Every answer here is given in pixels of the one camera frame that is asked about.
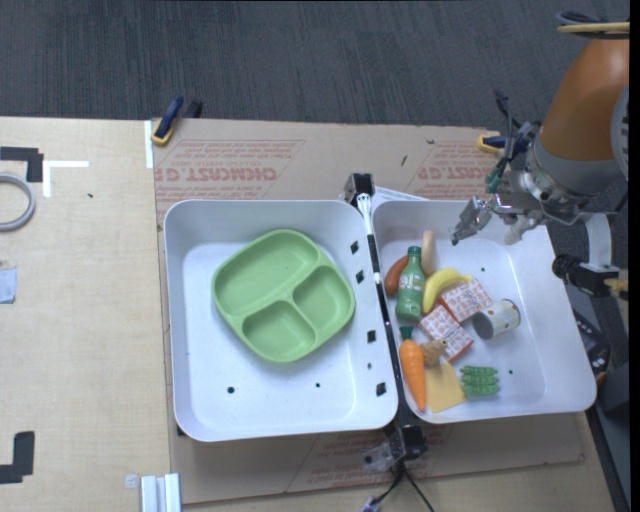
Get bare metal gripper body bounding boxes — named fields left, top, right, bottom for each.
left=492, top=171, right=592, bottom=227

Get beige bread roll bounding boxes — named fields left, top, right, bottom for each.
left=421, top=229, right=438, bottom=276

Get yellow banana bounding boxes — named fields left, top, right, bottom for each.
left=422, top=267, right=473, bottom=315

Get white paper sheet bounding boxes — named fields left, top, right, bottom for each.
left=372, top=185, right=431, bottom=203

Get orange and white carton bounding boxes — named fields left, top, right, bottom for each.
left=438, top=278, right=494, bottom=324
left=417, top=303, right=475, bottom=364

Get white can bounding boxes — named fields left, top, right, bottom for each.
left=472, top=298, right=522, bottom=341

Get green plastic bottle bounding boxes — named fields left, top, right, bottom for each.
left=394, top=245, right=427, bottom=322

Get orange sausage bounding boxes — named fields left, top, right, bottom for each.
left=383, top=254, right=410, bottom=296

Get white plastic tray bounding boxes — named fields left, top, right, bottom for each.
left=372, top=199, right=599, bottom=425
left=163, top=199, right=400, bottom=444

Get thin black and white rod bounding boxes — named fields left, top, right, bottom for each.
left=357, top=193, right=404, bottom=432

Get tan toy pastry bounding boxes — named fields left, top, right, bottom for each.
left=418, top=338, right=449, bottom=369

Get green pea pods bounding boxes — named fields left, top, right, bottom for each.
left=458, top=364, right=501, bottom=399

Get orange carrot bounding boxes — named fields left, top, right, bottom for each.
left=398, top=325, right=428, bottom=414

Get yellow cheese slice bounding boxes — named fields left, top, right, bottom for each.
left=423, top=362, right=467, bottom=415

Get brown cardboard board red print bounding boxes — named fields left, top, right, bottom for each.
left=151, top=118, right=586, bottom=506

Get green divided plate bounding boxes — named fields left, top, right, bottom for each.
left=211, top=228, right=357, bottom=365

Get black cylinder on white bracket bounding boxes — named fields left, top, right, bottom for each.
left=551, top=212, right=624, bottom=299

